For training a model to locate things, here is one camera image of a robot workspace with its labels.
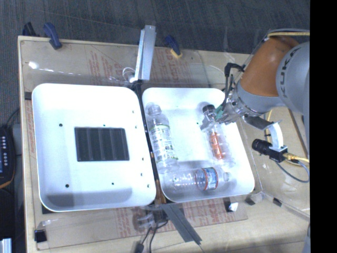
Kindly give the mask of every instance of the dark floor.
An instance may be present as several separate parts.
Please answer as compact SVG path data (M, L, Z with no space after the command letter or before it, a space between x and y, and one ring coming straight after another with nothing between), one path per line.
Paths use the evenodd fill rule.
M269 29L310 29L310 0L0 0L0 20L3 125L19 107L17 36L27 22L40 36L51 22L60 38L124 44L155 22L156 46L171 34L181 48L251 53Z

